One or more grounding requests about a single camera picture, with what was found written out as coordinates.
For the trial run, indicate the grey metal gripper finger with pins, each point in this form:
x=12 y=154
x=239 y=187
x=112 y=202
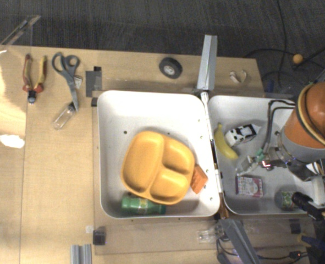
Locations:
x=244 y=167
x=254 y=161

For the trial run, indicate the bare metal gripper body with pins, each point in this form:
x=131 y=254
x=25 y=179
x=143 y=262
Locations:
x=275 y=159

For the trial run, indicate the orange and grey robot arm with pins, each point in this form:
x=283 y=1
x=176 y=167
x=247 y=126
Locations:
x=310 y=120

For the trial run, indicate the pink and white packet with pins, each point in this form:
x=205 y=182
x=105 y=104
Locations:
x=248 y=186

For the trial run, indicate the black and white carton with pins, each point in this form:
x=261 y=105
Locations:
x=240 y=136

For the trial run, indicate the yellow banana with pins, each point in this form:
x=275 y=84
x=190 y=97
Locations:
x=225 y=144

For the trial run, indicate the white plastic tray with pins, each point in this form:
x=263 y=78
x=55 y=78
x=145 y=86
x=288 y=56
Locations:
x=233 y=202
x=115 y=120

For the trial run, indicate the green can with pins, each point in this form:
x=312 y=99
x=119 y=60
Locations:
x=284 y=199

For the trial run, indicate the orange toy bread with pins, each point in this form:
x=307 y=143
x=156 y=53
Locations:
x=199 y=179

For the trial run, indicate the orange divided plate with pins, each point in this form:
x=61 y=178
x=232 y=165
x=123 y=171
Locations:
x=156 y=166

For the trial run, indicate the small orange ball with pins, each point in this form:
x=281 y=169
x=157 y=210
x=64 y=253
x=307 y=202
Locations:
x=297 y=58

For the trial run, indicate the green plastic bottle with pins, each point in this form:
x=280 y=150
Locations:
x=140 y=205

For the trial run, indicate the black tape roll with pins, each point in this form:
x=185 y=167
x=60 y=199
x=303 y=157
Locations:
x=170 y=67

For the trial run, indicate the clear plastic bottle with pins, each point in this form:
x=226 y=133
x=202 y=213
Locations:
x=63 y=117

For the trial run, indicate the grey scissors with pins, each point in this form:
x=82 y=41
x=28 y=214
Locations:
x=68 y=78

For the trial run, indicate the red and yellow pliers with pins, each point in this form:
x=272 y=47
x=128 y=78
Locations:
x=35 y=81

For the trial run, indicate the black cylinder on white bracket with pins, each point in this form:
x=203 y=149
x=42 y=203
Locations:
x=313 y=194

